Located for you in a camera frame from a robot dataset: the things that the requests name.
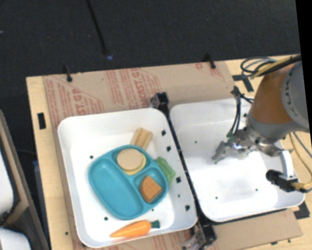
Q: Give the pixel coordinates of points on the beige bread sticks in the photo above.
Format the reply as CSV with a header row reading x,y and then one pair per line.
x,y
142,137

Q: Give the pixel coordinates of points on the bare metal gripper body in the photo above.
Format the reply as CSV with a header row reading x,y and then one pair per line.
x,y
254,144

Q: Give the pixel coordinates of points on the orange waffle slice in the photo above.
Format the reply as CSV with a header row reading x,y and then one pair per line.
x,y
150,189

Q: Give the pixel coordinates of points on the blue divided plate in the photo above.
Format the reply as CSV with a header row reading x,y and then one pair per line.
x,y
113,188

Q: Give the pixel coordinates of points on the white plastic tray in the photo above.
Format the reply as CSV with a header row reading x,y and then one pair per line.
x,y
229,180
90,134

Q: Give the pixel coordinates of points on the orange carrot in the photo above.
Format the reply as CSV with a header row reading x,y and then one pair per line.
x,y
134,229

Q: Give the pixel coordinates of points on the round beige and yellow biscuit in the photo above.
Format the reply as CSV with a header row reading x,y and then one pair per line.
x,y
130,159

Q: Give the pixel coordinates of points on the brown cardboard board red print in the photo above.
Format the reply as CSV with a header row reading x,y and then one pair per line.
x,y
129,88

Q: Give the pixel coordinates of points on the black cylinder on white bracket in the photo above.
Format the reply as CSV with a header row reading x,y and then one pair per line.
x,y
282,175

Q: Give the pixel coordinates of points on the green ridged toy food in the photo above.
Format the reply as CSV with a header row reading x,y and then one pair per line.
x,y
166,169

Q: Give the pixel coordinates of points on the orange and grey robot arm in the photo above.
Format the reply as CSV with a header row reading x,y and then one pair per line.
x,y
279,99

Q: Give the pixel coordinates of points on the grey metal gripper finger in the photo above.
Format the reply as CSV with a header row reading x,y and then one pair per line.
x,y
221,156
222,147

